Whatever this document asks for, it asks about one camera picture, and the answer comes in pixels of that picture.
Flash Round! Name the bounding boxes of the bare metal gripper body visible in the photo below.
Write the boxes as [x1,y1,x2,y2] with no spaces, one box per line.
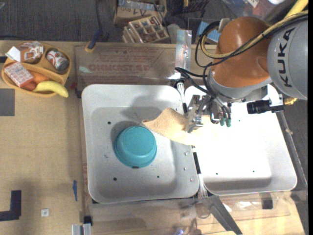
[186,94,232,118]

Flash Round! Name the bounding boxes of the tan bread slice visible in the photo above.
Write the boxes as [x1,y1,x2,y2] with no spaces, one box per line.
[141,107,194,146]

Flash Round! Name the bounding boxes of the white plastic tray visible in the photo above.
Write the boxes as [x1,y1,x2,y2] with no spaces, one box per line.
[184,84,298,196]
[81,83,200,204]

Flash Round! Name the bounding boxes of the teal bowl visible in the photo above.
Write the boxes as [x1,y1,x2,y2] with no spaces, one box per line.
[113,125,158,169]

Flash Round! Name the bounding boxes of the yellow banana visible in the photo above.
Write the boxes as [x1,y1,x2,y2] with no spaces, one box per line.
[32,80,69,98]

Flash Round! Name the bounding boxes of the red and white can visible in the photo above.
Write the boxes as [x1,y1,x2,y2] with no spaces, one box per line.
[45,48,70,72]

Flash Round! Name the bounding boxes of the orange divided plate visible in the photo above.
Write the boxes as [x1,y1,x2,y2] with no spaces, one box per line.
[1,41,72,98]

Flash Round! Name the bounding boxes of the orange carrot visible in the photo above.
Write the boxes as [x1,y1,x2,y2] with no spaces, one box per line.
[21,70,51,91]

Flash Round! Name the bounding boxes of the white and orange carton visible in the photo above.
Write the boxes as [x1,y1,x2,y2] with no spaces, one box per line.
[4,41,45,63]

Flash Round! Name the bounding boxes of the red and white packet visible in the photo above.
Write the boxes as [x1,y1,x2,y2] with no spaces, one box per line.
[3,61,34,88]

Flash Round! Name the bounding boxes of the black cylinder on white bracket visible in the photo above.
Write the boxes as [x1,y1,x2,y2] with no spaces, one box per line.
[246,84,286,115]

